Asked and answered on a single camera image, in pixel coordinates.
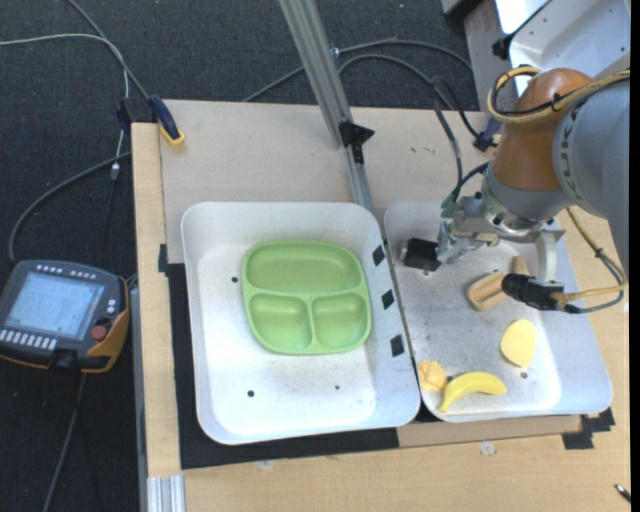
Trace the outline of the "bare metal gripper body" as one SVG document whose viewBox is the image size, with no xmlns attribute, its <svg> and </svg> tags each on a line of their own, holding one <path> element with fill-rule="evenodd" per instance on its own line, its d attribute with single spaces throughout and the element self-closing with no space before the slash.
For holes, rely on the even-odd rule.
<svg viewBox="0 0 640 512">
<path fill-rule="evenodd" d="M 520 217 L 508 210 L 492 195 L 463 196 L 454 201 L 446 200 L 447 234 L 456 241 L 469 238 L 488 245 L 498 240 L 515 243 L 533 243 L 547 233 L 555 241 L 565 231 L 553 219 L 532 220 Z"/>
</svg>

